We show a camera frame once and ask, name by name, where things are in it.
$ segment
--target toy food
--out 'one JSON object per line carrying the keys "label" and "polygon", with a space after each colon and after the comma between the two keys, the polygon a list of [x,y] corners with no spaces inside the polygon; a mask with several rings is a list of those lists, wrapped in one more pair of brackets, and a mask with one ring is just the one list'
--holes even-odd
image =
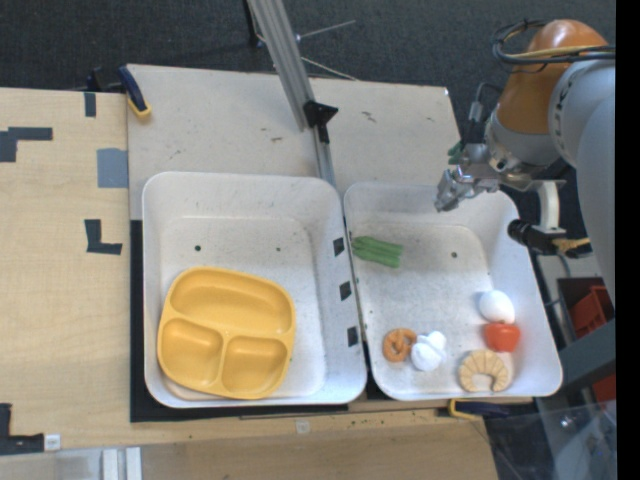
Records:
{"label": "toy food", "polygon": [[458,368],[458,380],[466,391],[480,391],[474,384],[476,374],[493,377],[492,391],[503,391],[509,385],[509,372],[502,359],[492,350],[474,350]]}
{"label": "toy food", "polygon": [[416,342],[416,333],[411,329],[398,328],[389,331],[382,343],[382,353],[387,361],[399,363],[411,352],[411,347]]}
{"label": "toy food", "polygon": [[478,306],[480,314],[489,322],[512,324],[516,320],[516,313],[511,299],[500,290],[491,290],[483,293]]}
{"label": "toy food", "polygon": [[415,345],[411,347],[413,365],[426,372],[435,370],[446,358],[446,343],[447,339],[440,331],[418,336]]}
{"label": "toy food", "polygon": [[484,340],[491,350],[513,352],[520,341],[520,328],[514,324],[492,322],[484,326]]}

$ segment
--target dark floor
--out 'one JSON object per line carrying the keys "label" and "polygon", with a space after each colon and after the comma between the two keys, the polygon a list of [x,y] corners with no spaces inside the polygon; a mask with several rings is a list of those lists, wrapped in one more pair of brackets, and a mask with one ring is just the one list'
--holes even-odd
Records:
{"label": "dark floor", "polygon": [[[461,134],[478,85],[501,86],[508,76],[491,56],[496,29],[522,19],[573,18],[616,42],[616,0],[284,3],[304,57],[360,80],[445,86]],[[82,88],[93,68],[102,67],[105,78],[115,81],[115,70],[127,63],[273,71],[266,49],[248,46],[245,18],[242,0],[0,0],[0,86]],[[335,76],[310,64],[308,71]],[[550,171],[568,181],[561,192],[561,226],[580,236],[575,173],[562,163]],[[535,200],[510,195],[523,218],[536,219]],[[522,429],[519,436],[500,432],[503,441],[526,439]],[[536,453],[546,457],[544,450]],[[516,458],[497,457],[502,478],[535,478],[514,477],[503,459]]]}

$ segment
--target red tomato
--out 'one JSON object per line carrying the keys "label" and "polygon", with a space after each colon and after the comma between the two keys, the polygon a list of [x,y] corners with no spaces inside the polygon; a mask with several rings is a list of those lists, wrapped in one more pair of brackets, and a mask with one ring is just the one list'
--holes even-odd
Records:
{"label": "red tomato", "polygon": [[520,328],[514,324],[493,322],[484,326],[487,347],[495,352],[513,352],[520,341]]}

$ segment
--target white plastic tray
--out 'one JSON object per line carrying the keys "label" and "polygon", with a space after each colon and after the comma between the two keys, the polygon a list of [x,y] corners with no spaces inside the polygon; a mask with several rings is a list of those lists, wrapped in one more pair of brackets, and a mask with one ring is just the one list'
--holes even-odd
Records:
{"label": "white plastic tray", "polygon": [[[362,392],[366,365],[362,343],[354,339],[360,335],[358,308],[342,205],[331,185],[311,177],[164,172],[145,184],[142,209],[145,381],[160,403],[341,404]],[[164,299],[176,276],[195,265],[271,279],[292,297],[292,359],[268,398],[203,394],[162,372],[156,342]]]}
{"label": "white plastic tray", "polygon": [[[436,187],[362,182],[345,194],[350,235],[370,235],[404,245],[400,267],[392,269],[353,258],[373,377],[383,392],[398,400],[488,396],[546,396],[562,381],[557,349],[526,248],[507,235],[518,218],[511,199],[501,192],[463,201],[438,213]],[[490,289],[507,293],[514,303],[521,341],[501,353],[512,382],[499,393],[464,391],[457,369],[468,352],[486,348],[477,309]],[[442,332],[447,358],[436,370],[390,363],[382,354],[386,333],[407,327],[419,334]],[[481,387],[481,379],[476,383]]]}

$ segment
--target toy donut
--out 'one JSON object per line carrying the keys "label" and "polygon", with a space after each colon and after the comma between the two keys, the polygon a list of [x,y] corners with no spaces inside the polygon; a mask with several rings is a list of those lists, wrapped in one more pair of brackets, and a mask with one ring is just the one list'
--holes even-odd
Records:
{"label": "toy donut", "polygon": [[387,361],[399,363],[411,352],[416,342],[416,333],[411,329],[398,328],[387,333],[382,343],[382,353]]}
{"label": "toy donut", "polygon": [[489,375],[493,378],[492,391],[503,391],[509,385],[509,372],[502,359],[492,350],[474,350],[458,368],[460,385],[466,391],[478,391],[473,382],[476,374]]}

